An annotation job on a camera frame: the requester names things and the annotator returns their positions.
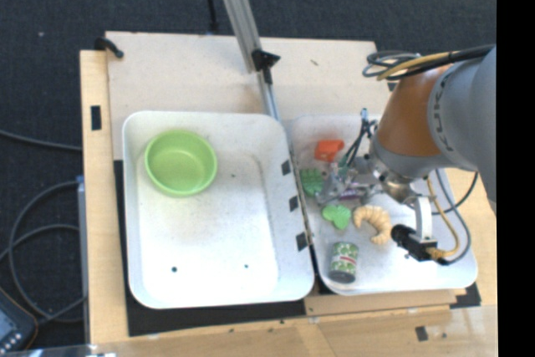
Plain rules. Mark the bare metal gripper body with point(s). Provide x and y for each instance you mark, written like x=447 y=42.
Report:
x=372 y=179

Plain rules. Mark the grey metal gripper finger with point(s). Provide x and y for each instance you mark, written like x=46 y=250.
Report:
x=325 y=193
x=337 y=179

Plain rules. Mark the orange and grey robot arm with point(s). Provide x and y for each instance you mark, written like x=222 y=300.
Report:
x=455 y=117

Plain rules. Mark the green broccoli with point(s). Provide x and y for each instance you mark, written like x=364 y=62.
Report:
x=311 y=182
x=337 y=215

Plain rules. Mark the purple toy item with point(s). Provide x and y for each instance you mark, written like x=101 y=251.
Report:
x=351 y=193

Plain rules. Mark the thin black and white rod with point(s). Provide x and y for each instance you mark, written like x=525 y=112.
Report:
x=302 y=202

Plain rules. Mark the orange block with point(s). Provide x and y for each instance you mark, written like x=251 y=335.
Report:
x=328 y=149

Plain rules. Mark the beige croissant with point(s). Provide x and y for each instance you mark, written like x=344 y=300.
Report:
x=376 y=219

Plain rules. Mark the green can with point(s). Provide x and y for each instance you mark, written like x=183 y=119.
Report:
x=343 y=262

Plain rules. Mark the white plastic tray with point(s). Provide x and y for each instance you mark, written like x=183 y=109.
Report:
x=388 y=267
x=217 y=230

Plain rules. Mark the green bowl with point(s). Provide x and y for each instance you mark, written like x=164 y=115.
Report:
x=180 y=163

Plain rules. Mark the pale wood board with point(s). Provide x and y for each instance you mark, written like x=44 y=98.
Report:
x=175 y=71

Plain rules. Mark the black cylinder on white bracket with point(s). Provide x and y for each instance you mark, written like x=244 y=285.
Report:
x=414 y=240

